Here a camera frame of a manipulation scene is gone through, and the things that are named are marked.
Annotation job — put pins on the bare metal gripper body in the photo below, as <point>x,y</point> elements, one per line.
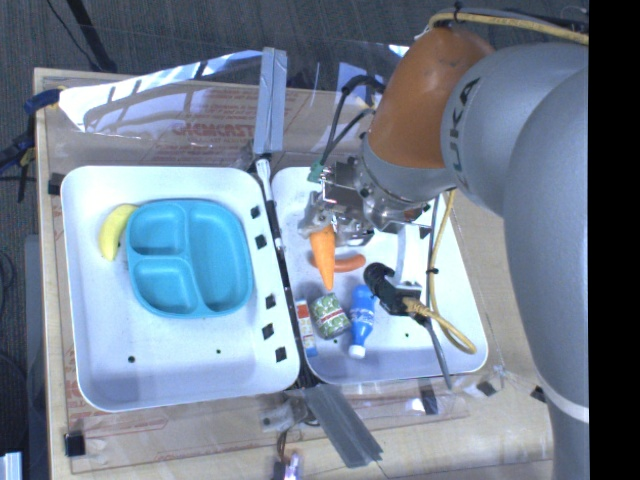
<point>345,188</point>

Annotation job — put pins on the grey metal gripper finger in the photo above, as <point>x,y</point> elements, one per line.
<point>352,233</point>
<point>314,215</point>

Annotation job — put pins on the orange carrot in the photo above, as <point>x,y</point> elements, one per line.
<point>325,253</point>

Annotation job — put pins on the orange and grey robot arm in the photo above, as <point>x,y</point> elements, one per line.
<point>540,178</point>

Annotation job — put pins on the orange sausage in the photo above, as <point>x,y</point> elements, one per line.
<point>350,263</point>

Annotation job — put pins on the blue bottle with white cap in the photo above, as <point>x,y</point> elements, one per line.
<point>361,318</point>

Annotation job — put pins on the green and white can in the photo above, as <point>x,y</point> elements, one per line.
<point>329,315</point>

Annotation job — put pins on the orange white and blue carton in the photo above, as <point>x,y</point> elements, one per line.
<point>306,328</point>

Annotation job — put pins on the blue divided plate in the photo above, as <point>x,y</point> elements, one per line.
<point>200,258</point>

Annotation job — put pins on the white plastic tray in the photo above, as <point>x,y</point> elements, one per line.
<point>165,358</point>
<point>400,348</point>

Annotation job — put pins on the brown cardboard board, red print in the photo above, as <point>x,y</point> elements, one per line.
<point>165,138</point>

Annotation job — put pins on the yellow banana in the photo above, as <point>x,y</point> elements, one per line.
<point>109,233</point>

